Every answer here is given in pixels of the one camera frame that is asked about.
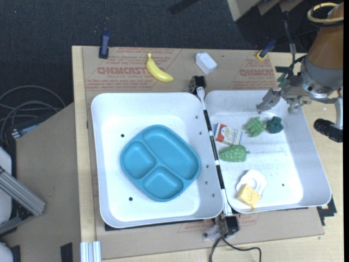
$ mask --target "yellow banana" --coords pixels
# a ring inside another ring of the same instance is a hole
[[[157,66],[157,64],[152,59],[151,53],[148,53],[147,70],[154,78],[156,78],[159,81],[162,81],[162,82],[173,81],[173,77],[171,75],[160,70],[160,68]]]

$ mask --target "wooden table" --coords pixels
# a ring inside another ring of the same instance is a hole
[[[269,53],[272,66],[288,66],[289,53]],[[87,110],[85,94],[85,76],[81,46],[73,46],[74,104],[76,123],[77,167],[79,176],[80,227],[81,241],[96,240],[91,164],[89,158],[89,139],[86,128]],[[344,260],[344,224],[343,224],[343,144],[337,144],[316,132],[312,127],[317,118],[335,120],[332,105],[313,102],[303,106],[303,110],[314,138],[321,162],[326,171],[333,192],[337,213],[325,219],[324,235],[321,237],[302,237],[280,241],[260,242],[253,245],[262,250],[263,261],[343,261]],[[144,255],[111,259],[112,261],[208,261],[210,249],[195,249],[163,254]],[[232,251],[230,247],[219,247],[214,254],[216,261],[258,261],[258,253]]]

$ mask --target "yellow block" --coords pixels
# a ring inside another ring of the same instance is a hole
[[[256,207],[256,204],[259,201],[260,197],[261,196],[257,191],[255,191],[248,184],[244,184],[241,186],[237,199],[254,208]]]

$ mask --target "black cable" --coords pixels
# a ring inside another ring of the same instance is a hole
[[[212,256],[213,256],[213,252],[214,250],[216,249],[217,245],[219,244],[220,240],[223,240],[228,246],[230,246],[231,248],[237,250],[237,251],[253,251],[253,250],[258,250],[259,251],[259,262],[262,261],[262,251],[259,247],[250,247],[250,248],[238,248],[238,247],[235,247],[233,245],[231,245],[230,243],[228,243],[224,236],[222,237],[219,237],[213,244],[212,248],[211,248],[211,251],[209,253],[209,262],[213,262],[212,261]]]

